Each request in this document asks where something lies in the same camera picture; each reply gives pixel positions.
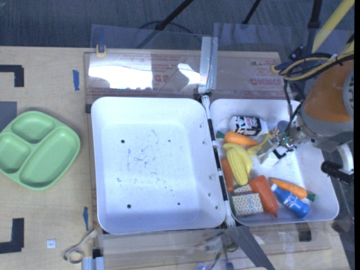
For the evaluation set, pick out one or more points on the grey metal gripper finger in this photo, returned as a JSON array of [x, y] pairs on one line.
[[281, 152], [271, 144]]

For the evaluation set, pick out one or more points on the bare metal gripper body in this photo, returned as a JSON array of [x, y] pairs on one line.
[[298, 136]]

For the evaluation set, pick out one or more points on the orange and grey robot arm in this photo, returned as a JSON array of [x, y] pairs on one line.
[[326, 94]]

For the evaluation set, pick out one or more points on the yellow banana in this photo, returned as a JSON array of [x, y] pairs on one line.
[[245, 155], [260, 146]]

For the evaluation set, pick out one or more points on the white block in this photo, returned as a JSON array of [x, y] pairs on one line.
[[268, 159]]

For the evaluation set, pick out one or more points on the white plastic tray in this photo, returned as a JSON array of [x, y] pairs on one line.
[[295, 164], [152, 164]]

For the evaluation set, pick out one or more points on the black and white milk carton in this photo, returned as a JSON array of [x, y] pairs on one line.
[[247, 125]]

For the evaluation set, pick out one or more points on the orange carrot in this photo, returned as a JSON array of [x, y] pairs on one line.
[[239, 138], [291, 188]]

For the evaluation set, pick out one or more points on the yellow corn cob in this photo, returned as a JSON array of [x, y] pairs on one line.
[[237, 166]]

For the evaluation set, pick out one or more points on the orange sauce bottle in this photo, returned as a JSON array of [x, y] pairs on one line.
[[264, 194]]

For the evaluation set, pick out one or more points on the blue bottle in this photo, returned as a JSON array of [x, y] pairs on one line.
[[292, 202]]

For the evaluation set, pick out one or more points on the orange sausage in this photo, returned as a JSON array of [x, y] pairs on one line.
[[227, 176]]

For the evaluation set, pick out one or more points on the brown cardboard board red print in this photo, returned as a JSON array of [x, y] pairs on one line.
[[247, 77]]

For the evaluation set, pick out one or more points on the green divided plate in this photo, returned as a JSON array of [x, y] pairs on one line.
[[39, 150]]

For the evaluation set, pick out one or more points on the black cylinder on white bracket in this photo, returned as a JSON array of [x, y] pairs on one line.
[[336, 170]]

